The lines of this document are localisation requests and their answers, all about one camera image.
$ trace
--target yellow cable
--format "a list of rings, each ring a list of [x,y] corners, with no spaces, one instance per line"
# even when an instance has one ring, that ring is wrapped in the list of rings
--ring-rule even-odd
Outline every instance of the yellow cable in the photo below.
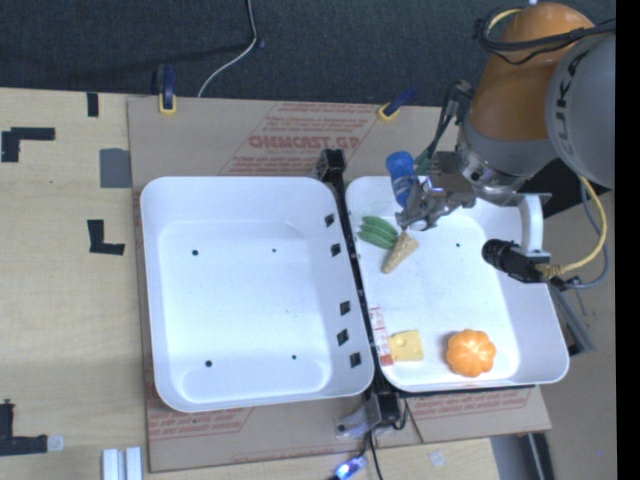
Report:
[[[589,183],[587,179],[584,178],[583,176],[578,175],[578,178],[580,179],[580,183],[584,185],[584,188],[589,194],[589,197],[595,203],[596,208],[598,209],[598,213],[600,215],[600,222],[601,222],[600,237],[598,239],[598,243],[593,248],[593,250],[579,261],[576,261],[574,263],[569,263],[567,265],[551,265],[551,264],[536,265],[536,269],[542,272],[542,275],[545,277],[553,277],[561,274],[566,274],[571,270],[575,270],[577,268],[580,268],[586,265],[598,255],[607,238],[607,216],[604,213],[604,208],[602,207],[602,203],[600,202],[600,199],[598,198],[595,190],[591,186],[591,183]]]

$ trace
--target dark background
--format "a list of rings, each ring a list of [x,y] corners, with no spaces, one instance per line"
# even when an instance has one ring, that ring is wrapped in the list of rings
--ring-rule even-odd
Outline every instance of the dark background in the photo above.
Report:
[[[203,96],[384,103],[412,87],[412,104],[439,106],[448,84],[476,84],[484,69],[474,21],[527,1],[252,0],[264,47]],[[616,0],[539,1],[593,22],[616,15]],[[170,63],[181,96],[196,96],[252,39],[245,0],[0,0],[0,31],[2,87],[148,94]],[[574,186],[563,171],[534,188]]]

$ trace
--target white cable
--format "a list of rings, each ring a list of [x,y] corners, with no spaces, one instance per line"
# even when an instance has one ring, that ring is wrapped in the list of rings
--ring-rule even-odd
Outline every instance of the white cable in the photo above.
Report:
[[[258,30],[256,28],[255,20],[253,19],[253,7],[251,5],[251,0],[247,0],[247,9],[249,11],[249,21],[251,22],[251,30],[253,31],[253,40],[251,41],[249,46],[247,46],[247,48],[235,59],[230,60],[225,65],[219,67],[213,73],[211,73],[209,78],[207,78],[207,81],[204,84],[202,84],[202,87],[200,87],[200,90],[198,91],[198,98],[202,97],[202,93],[215,77],[217,77],[220,73],[222,73],[228,67],[233,66],[236,62],[242,60],[251,50],[253,50],[253,48],[257,44]]]

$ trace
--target blue cylinder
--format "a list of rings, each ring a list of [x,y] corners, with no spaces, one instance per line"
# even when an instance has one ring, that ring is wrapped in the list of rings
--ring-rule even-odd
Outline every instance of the blue cylinder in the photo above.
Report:
[[[413,157],[406,151],[396,151],[387,157],[387,171],[391,176],[393,195],[400,206],[407,206],[407,197],[416,179],[413,170]]]

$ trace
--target table surface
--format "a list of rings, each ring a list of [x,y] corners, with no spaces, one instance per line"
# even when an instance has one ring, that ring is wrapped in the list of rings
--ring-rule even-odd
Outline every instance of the table surface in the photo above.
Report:
[[[139,446],[145,393],[131,189],[100,187],[99,151],[128,149],[126,95],[0,89],[0,129],[54,127],[0,164],[0,398],[15,403],[15,436],[61,435],[64,449],[2,457],[2,478],[98,478],[101,451]],[[105,222],[122,256],[89,254],[87,221]],[[148,478],[329,478],[325,455]],[[474,439],[378,451],[385,479],[498,479],[491,442]],[[376,477],[370,464],[358,478]]]

